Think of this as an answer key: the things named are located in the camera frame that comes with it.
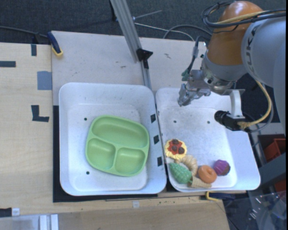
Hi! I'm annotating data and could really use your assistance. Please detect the beige toy ice cream cone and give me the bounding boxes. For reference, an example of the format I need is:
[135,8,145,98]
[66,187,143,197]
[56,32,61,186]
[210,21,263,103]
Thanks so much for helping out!
[187,175,212,189]

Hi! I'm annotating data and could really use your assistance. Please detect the green divided plate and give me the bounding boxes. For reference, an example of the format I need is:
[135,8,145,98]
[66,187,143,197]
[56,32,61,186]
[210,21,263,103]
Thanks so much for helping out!
[85,115,151,177]

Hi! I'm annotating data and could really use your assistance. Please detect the pale flat board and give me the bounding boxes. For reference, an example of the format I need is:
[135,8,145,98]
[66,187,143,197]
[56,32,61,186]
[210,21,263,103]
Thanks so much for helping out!
[51,30,247,194]

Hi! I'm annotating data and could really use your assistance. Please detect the green toy grapes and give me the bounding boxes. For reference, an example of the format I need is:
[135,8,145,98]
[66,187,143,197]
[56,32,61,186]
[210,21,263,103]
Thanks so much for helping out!
[168,162,193,184]

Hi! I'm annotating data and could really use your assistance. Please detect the white plastic tray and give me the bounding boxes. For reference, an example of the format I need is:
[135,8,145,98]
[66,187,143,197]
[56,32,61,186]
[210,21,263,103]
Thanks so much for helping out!
[155,87,262,193]
[59,82,168,197]

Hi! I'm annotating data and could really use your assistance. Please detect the beige toy croissant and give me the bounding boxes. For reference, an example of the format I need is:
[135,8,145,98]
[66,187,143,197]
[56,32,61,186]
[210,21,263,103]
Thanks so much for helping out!
[174,154,199,177]

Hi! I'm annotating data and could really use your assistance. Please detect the yellow toy pizza slice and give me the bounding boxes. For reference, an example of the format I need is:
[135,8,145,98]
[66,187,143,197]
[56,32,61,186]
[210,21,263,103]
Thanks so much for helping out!
[164,138,188,160]

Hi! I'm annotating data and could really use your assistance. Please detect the orange toy doughnut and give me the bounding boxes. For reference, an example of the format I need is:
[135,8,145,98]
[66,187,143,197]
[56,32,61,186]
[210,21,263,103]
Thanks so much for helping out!
[197,165,217,184]

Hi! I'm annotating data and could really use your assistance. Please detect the black cylinder on white bracket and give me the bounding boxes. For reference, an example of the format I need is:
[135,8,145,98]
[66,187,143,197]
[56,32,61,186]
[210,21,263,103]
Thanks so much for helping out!
[214,89,249,132]

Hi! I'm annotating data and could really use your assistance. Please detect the purple toy cupcake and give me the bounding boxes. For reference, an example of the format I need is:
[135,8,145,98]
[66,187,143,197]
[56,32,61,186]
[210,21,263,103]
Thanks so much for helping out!
[213,159,231,177]

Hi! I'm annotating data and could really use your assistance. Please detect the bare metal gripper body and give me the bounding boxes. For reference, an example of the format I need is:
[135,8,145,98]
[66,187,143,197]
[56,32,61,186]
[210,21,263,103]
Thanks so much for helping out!
[185,66,236,98]

